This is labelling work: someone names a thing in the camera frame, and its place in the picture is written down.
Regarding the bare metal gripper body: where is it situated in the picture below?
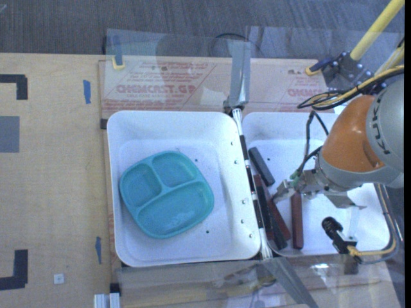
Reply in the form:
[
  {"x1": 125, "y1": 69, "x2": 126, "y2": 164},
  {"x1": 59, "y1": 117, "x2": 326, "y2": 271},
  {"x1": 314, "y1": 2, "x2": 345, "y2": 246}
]
[{"x1": 291, "y1": 167, "x2": 351, "y2": 200}]

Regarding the long black bar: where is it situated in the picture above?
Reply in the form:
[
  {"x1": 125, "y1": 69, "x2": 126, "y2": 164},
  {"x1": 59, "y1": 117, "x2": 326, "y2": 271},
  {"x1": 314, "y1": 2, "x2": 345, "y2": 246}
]
[{"x1": 255, "y1": 184, "x2": 288, "y2": 251}]

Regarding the short black rectangular bar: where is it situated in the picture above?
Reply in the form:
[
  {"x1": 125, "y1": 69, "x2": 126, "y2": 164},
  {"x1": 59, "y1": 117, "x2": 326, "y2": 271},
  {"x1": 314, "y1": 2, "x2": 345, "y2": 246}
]
[{"x1": 248, "y1": 146, "x2": 276, "y2": 187}]

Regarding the reddish brown flat bar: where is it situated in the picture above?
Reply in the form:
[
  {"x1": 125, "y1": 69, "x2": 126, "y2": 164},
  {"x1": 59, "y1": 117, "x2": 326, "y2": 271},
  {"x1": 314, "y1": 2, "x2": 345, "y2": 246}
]
[{"x1": 253, "y1": 173, "x2": 292, "y2": 242}]

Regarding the brown rounded stick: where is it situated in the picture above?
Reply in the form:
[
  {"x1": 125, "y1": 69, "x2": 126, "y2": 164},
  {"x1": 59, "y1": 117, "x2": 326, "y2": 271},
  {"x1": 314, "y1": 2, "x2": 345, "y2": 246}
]
[{"x1": 290, "y1": 191, "x2": 305, "y2": 250}]

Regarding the white plastic tray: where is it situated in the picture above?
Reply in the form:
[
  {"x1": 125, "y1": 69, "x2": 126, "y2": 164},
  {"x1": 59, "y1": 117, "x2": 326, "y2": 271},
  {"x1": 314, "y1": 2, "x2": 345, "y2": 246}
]
[
  {"x1": 241, "y1": 111, "x2": 401, "y2": 258},
  {"x1": 106, "y1": 110, "x2": 262, "y2": 268}
]

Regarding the thin black and white rod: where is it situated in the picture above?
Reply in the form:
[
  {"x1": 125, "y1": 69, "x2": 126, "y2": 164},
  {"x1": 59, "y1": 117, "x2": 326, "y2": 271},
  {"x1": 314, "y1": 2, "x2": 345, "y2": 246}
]
[{"x1": 231, "y1": 107, "x2": 274, "y2": 261}]

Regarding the teal divided plate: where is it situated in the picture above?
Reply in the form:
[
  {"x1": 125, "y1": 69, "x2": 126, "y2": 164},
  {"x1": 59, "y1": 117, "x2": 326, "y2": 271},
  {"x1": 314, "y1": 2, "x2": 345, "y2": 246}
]
[{"x1": 118, "y1": 150, "x2": 215, "y2": 240}]

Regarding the black cylinder on white bracket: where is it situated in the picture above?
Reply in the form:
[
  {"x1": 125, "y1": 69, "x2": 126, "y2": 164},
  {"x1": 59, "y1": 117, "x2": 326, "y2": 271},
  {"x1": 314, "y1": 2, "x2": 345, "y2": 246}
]
[{"x1": 321, "y1": 206, "x2": 360, "y2": 255}]

